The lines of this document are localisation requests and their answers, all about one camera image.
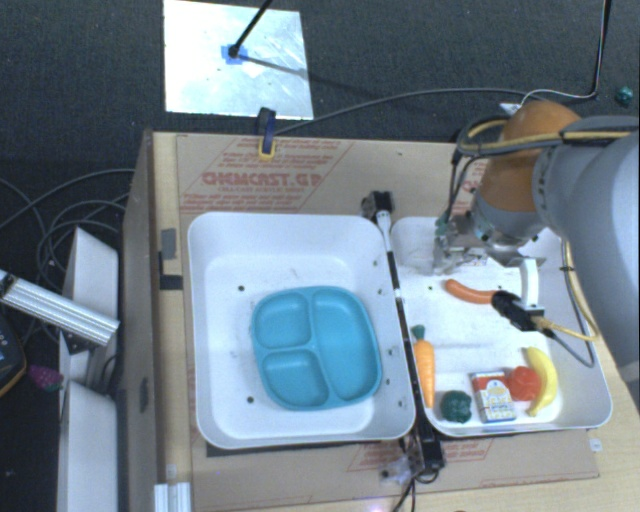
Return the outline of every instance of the blue plate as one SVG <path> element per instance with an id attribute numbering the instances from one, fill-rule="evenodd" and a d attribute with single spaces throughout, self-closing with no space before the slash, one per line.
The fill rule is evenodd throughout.
<path id="1" fill-rule="evenodd" d="M 343 288 L 296 288 L 265 297 L 253 311 L 251 337 L 262 384 L 287 409 L 350 405 L 380 385 L 369 315 Z"/>

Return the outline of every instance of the toy banana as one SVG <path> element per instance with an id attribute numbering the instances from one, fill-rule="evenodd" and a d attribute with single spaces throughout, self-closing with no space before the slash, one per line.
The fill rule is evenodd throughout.
<path id="1" fill-rule="evenodd" d="M 549 356 L 535 347 L 527 349 L 527 357 L 531 367 L 540 376 L 540 393 L 527 411 L 530 416 L 536 416 L 538 412 L 549 405 L 558 393 L 558 372 Z"/>

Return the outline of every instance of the small box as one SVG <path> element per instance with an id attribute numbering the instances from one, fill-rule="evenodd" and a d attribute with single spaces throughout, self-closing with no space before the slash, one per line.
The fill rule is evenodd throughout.
<path id="1" fill-rule="evenodd" d="M 516 419 L 504 372 L 474 373 L 471 375 L 471 383 L 484 423 Z"/>

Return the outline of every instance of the red tomato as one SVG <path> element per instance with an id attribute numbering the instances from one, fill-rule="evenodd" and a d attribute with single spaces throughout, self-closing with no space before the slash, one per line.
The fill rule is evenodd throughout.
<path id="1" fill-rule="evenodd" d="M 511 398 L 517 401 L 535 399 L 540 393 L 541 386 L 540 376 L 526 366 L 518 366 L 507 377 L 507 387 Z"/>

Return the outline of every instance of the cardboard box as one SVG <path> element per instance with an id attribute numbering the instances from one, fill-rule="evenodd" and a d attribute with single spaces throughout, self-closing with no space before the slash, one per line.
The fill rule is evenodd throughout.
<path id="1" fill-rule="evenodd" d="M 210 210 L 356 215 L 373 190 L 393 192 L 394 220 L 437 215 L 452 145 L 279 139 L 272 162 L 260 162 L 257 147 L 257 138 L 246 136 L 145 136 L 124 230 L 122 395 L 131 510 L 153 510 L 157 482 L 192 482 L 197 512 L 402 491 L 380 475 L 401 456 L 397 441 L 233 452 L 205 443 L 194 419 L 186 233 Z M 447 441 L 444 450 L 446 468 L 418 492 L 598 475 L 584 430 Z"/>

